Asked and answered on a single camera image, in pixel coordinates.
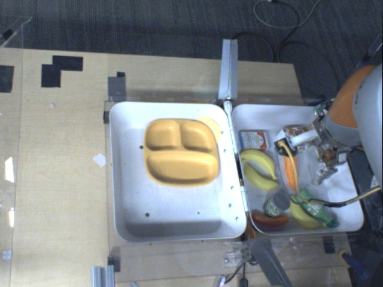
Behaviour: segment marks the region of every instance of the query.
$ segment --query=brown sausage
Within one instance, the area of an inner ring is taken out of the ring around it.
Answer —
[[[260,212],[253,212],[251,213],[251,217],[255,223],[265,225],[267,227],[280,227],[288,223],[288,216],[285,215],[268,217]]]

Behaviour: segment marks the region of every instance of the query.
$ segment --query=yellow cable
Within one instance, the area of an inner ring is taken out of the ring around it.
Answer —
[[[356,196],[352,199],[349,199],[349,200],[346,200],[346,201],[343,201],[343,202],[317,202],[317,201],[309,201],[305,198],[303,198],[301,195],[300,195],[300,191],[299,191],[299,183],[298,183],[298,172],[297,172],[297,167],[295,165],[295,162],[294,162],[294,158],[293,158],[293,155],[290,151],[290,149],[287,147],[286,143],[284,141],[279,141],[278,142],[278,145],[281,147],[281,148],[284,148],[284,150],[286,151],[290,161],[291,161],[291,164],[293,165],[293,171],[294,171],[294,178],[295,178],[295,191],[296,191],[296,194],[298,195],[298,197],[300,197],[302,199],[302,201],[304,203],[310,203],[310,204],[313,204],[313,205],[320,205],[320,206],[326,206],[326,204],[345,204],[345,205],[348,205],[348,204],[351,204],[351,203],[354,203],[355,201],[358,201],[358,200],[361,200],[361,199],[364,199],[365,197],[377,192],[377,191],[380,191],[380,187],[379,186],[375,186],[373,188],[371,188],[370,190],[368,190],[367,192],[363,193],[363,194],[360,194],[359,196]]]

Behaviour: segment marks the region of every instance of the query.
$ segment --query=wooden table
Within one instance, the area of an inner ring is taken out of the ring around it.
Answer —
[[[22,90],[0,94],[0,112],[9,113],[22,92],[10,285],[90,286],[92,266],[105,266],[108,256],[106,169],[93,160],[105,154],[102,116],[108,99],[108,76],[125,72],[130,95],[148,90],[154,95],[214,94],[218,91],[220,61],[3,50],[11,64],[13,56],[22,56]],[[82,56],[83,71],[62,71],[61,88],[41,88],[41,65],[51,64],[53,55]],[[292,65],[239,62],[239,85],[242,97],[300,102]],[[3,127],[11,127],[11,120],[2,118],[1,122]],[[15,144],[17,133],[13,137]],[[321,282],[326,276],[337,286],[349,286],[348,272],[336,257],[324,259],[330,259],[333,267],[291,269],[287,274],[296,286]],[[192,277],[139,285],[210,287],[214,279]],[[268,286],[259,268],[249,274],[249,280],[250,284]],[[235,281],[228,286],[236,286]]]

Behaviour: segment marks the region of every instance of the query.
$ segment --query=banana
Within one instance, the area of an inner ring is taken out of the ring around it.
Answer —
[[[246,149],[241,152],[241,158],[256,161],[270,173],[272,179],[276,179],[274,161],[266,153],[256,149]]]
[[[326,226],[324,223],[319,222],[312,216],[308,215],[298,204],[291,202],[289,210],[291,215],[295,218],[295,220],[298,221],[300,225],[302,225],[305,228],[308,228],[309,230]]]
[[[244,172],[246,179],[258,187],[259,189],[271,191],[277,189],[279,184],[273,180],[266,179],[263,176],[259,175],[248,163],[246,160],[243,160],[244,163]]]

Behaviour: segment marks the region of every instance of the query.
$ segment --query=yellow divided plate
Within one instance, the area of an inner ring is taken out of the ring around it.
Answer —
[[[149,176],[170,186],[206,185],[220,165],[212,130],[188,119],[152,121],[145,131],[144,160]]]

